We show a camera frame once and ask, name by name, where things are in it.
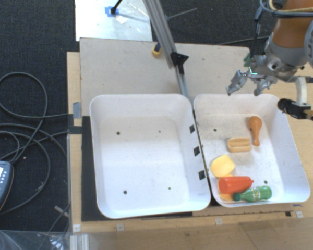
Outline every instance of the toy ketchup bottle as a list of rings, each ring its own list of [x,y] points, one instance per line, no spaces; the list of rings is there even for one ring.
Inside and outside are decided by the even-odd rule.
[[[249,188],[243,193],[233,194],[234,201],[245,200],[248,202],[256,202],[262,199],[268,200],[271,198],[272,192],[269,186],[261,186],[256,188]]]
[[[218,187],[223,194],[233,194],[250,188],[253,182],[247,176],[221,177],[218,181]]]

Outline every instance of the black carpet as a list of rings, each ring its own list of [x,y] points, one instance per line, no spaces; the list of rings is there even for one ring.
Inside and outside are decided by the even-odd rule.
[[[161,0],[167,16],[198,8],[169,20],[174,40],[185,43],[219,44],[253,36],[253,16],[258,0]],[[264,16],[261,36],[270,34],[274,20]],[[263,51],[263,43],[257,52]],[[251,42],[235,45],[250,46]],[[47,115],[67,112],[66,52],[79,51],[75,41],[75,0],[0,0],[0,78],[13,71],[30,73],[45,86]],[[40,116],[45,98],[40,86],[25,76],[11,76],[0,85],[0,101],[21,115]],[[39,120],[15,118],[0,109],[0,123],[37,127]],[[41,129],[49,134],[67,130],[67,117],[44,120]],[[0,130],[31,135],[30,130],[0,127]],[[66,136],[58,137],[66,149]],[[51,141],[42,143],[51,159],[51,174],[42,192],[26,206],[0,215],[0,229],[47,231],[58,217],[55,206],[68,203],[67,166],[64,154]],[[0,135],[0,157],[16,148],[7,134]],[[15,166],[11,194],[2,212],[22,203],[42,186],[47,163],[43,152],[29,147]],[[62,218],[54,231],[63,231]]]

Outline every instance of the blue tape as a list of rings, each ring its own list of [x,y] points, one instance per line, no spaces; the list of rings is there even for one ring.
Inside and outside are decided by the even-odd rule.
[[[114,15],[111,14],[110,10],[111,10],[112,8],[113,8],[112,6],[107,6],[107,7],[104,8],[104,11],[105,11],[106,15],[107,15],[108,17],[116,17],[116,15],[119,15],[119,10],[118,10],[118,8],[116,9],[116,12],[115,12]]]

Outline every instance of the red bottle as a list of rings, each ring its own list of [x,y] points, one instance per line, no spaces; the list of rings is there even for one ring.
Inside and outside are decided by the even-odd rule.
[[[250,188],[253,182],[248,176],[221,177],[218,186],[221,193],[233,194]]]

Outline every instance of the white plastic tray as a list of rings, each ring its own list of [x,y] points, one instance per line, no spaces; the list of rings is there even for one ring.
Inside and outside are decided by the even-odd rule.
[[[101,95],[91,102],[90,117],[102,214],[117,219],[209,205],[188,99],[178,94]]]
[[[272,197],[267,201],[227,202],[220,198],[217,178],[209,171],[212,193],[226,207],[303,202],[310,187],[288,125],[287,117],[277,109],[278,98],[270,94],[202,94],[194,102],[198,131],[204,158],[209,168],[212,161],[228,154],[235,163],[234,176],[249,176],[253,186],[268,185]],[[230,153],[227,140],[247,136],[252,139],[248,119],[262,119],[260,146],[249,152]]]

